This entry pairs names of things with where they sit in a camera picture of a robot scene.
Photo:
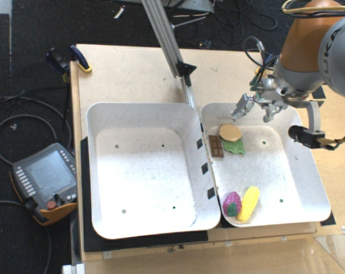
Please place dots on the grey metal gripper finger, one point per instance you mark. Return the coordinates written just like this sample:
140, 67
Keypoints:
244, 104
272, 113

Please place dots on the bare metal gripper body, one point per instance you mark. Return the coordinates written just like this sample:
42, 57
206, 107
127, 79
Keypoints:
270, 91

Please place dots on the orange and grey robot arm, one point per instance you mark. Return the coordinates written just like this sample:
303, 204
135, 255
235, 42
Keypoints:
306, 47

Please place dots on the tan round biscuit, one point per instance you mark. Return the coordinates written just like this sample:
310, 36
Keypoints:
230, 132

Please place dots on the green lettuce leaf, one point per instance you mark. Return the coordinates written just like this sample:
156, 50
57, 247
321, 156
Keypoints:
235, 148

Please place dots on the brown chocolate bar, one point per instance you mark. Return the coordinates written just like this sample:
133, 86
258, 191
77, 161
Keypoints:
216, 146

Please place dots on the white plastic tray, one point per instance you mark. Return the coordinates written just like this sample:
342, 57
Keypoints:
143, 170
272, 170

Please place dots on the yellow corn cob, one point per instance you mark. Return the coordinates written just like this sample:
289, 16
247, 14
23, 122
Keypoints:
248, 203

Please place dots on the purple grapes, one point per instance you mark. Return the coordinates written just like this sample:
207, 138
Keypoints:
232, 202

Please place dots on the pale wood board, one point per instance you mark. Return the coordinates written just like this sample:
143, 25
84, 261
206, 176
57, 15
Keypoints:
132, 76

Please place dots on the black cylinder on white bracket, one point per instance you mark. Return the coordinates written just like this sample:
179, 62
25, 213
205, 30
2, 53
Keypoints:
304, 137

